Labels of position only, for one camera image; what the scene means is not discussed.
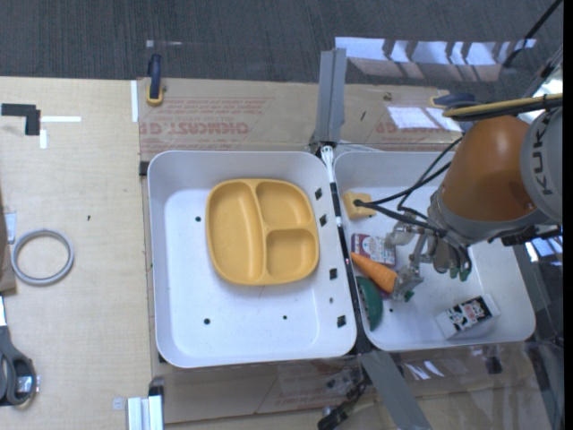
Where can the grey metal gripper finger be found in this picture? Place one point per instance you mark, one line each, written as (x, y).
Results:
(399, 236)
(408, 280)

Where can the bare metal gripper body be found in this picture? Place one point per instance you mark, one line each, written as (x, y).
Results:
(447, 255)

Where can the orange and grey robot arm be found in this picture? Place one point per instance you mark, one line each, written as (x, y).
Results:
(488, 173)

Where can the white and maroon carton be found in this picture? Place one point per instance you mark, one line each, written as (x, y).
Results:
(369, 246)

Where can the orange toy carrot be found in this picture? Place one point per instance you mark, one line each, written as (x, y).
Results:
(376, 272)

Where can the white plastic tray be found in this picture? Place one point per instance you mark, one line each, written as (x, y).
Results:
(430, 312)
(250, 320)

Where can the yellow toy bread slice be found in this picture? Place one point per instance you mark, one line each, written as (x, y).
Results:
(353, 211)

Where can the black and white cow carton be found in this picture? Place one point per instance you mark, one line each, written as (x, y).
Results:
(467, 317)

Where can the yellow divided plate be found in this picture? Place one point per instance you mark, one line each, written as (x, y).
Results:
(237, 235)

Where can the brown cardboard board red print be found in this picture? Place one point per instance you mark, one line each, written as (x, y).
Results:
(201, 105)

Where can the grey tape roll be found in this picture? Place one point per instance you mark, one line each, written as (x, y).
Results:
(18, 267)

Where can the black cylinder on white bracket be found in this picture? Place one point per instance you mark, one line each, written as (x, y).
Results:
(519, 238)

